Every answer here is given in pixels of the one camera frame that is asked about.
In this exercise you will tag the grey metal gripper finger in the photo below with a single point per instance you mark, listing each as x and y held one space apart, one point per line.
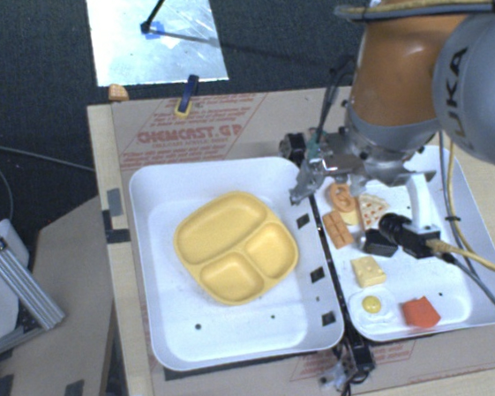
357 184
303 188

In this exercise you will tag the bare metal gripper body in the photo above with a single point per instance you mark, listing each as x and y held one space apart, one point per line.
340 157

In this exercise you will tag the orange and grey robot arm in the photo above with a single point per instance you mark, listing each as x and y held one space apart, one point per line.
397 69

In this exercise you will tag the orange pretzel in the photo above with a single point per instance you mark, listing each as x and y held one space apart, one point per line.
340 195

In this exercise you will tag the pizza slice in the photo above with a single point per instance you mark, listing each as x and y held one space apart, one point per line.
372 211

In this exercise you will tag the pale yellow flat piece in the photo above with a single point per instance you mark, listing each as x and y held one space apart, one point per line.
351 217

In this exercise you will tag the black box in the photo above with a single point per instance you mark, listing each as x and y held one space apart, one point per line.
378 243

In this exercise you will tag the thin black rod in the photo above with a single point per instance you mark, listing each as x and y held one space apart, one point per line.
332 267

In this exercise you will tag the yellow cheese wedge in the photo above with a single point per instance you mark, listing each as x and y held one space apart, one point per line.
368 271

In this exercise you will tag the yellow divided plate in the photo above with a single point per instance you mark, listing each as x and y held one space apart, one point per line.
231 248

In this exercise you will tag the white plastic tray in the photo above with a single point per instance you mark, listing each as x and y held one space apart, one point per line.
421 279
166 264

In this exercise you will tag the brown cardboard board red print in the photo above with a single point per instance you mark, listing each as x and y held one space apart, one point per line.
204 126

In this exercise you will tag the white fried egg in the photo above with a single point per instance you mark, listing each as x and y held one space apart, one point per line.
372 309

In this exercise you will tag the orange-red wedge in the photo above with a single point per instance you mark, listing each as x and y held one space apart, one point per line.
420 314

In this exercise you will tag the small orange waffle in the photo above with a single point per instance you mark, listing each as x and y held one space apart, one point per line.
117 93

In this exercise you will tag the black cylinder on white bracket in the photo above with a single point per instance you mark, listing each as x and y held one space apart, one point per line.
411 231

